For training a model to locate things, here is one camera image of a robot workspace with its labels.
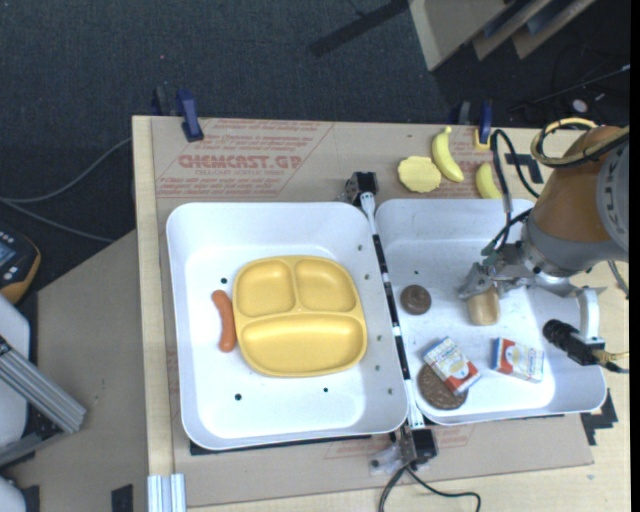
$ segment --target yellow plate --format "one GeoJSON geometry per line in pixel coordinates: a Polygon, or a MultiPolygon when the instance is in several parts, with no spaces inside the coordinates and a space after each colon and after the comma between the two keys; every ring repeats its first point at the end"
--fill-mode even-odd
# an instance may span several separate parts
{"type": "Polygon", "coordinates": [[[358,291],[344,267],[314,256],[280,256],[240,269],[233,313],[242,355],[278,377],[339,372],[367,348],[358,291]]]}

